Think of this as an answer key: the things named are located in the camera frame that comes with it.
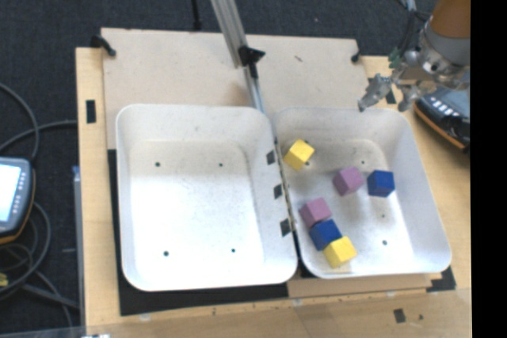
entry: purple cube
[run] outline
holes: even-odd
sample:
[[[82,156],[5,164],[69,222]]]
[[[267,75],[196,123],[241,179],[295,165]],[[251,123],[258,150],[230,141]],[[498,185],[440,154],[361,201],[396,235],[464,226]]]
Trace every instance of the purple cube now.
[[[354,193],[364,184],[364,178],[355,166],[341,169],[333,178],[334,187],[340,196]]]
[[[299,213],[308,228],[311,228],[317,222],[331,217],[331,210],[322,197],[305,203],[305,205],[299,209]]]

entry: device screen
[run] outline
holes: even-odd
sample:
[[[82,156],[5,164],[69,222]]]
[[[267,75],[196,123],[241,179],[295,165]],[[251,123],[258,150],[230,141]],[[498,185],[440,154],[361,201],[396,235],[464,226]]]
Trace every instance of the device screen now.
[[[0,164],[0,221],[9,220],[20,174],[20,167]]]

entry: empty white tray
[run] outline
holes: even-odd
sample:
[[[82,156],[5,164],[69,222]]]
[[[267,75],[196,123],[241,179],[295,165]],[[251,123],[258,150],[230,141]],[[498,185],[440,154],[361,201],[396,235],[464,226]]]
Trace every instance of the empty white tray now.
[[[282,154],[297,139],[315,148],[300,171],[283,164],[298,234],[308,269],[325,279],[434,273],[451,261],[451,250],[408,121],[398,112],[370,108],[290,108],[274,119]],[[375,169],[391,171],[395,191],[387,198],[368,194],[366,183],[341,197],[332,179],[339,169],[356,166],[364,179]],[[332,269],[315,249],[299,209],[323,197],[343,235],[358,254]]]
[[[122,268],[143,291],[282,283],[297,255],[253,108],[133,104],[116,120]]]

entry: blue block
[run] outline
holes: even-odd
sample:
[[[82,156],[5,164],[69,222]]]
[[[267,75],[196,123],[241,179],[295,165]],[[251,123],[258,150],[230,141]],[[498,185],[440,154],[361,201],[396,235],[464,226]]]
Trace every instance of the blue block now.
[[[366,182],[370,196],[388,197],[395,189],[395,177],[386,170],[374,170]]]
[[[341,238],[341,232],[333,219],[318,222],[310,228],[310,237],[315,248],[322,251],[328,244]]]

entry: block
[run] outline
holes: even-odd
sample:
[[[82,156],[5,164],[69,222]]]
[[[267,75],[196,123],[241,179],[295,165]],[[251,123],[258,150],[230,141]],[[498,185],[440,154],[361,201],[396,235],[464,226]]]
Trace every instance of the block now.
[[[395,177],[386,170],[374,170],[366,182],[370,196],[388,197],[395,189]]]
[[[305,203],[305,205],[299,209],[299,213],[308,228],[311,228],[317,222],[327,220],[331,217],[331,210],[322,197]]]
[[[332,268],[336,268],[357,256],[357,251],[347,236],[332,241],[324,248],[323,253]]]
[[[310,228],[310,237],[314,242],[315,248],[322,251],[332,241],[341,238],[341,232],[333,219],[318,222]]]
[[[303,165],[308,162],[314,152],[314,148],[309,146],[302,139],[298,139],[285,154],[284,161],[293,169],[300,170]]]
[[[364,184],[364,178],[358,168],[350,166],[339,170],[334,175],[333,184],[340,196],[347,196],[356,192]]]

